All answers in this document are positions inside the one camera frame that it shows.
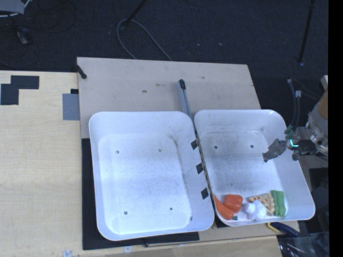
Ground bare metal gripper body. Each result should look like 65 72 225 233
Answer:
288 126 329 157

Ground white plastic tray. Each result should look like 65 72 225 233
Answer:
88 110 215 241
193 109 316 228

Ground pizza slice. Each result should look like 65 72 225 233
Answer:
246 192 277 216

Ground green bean pods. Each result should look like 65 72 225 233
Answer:
270 190 287 217

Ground white crumpled lump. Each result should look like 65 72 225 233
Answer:
243 200 268 222

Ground orange bell pepper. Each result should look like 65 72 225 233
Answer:
223 194 244 213

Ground orange carrot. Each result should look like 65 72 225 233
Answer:
213 194 238 221

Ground pale wood board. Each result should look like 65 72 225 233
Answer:
77 57 300 243

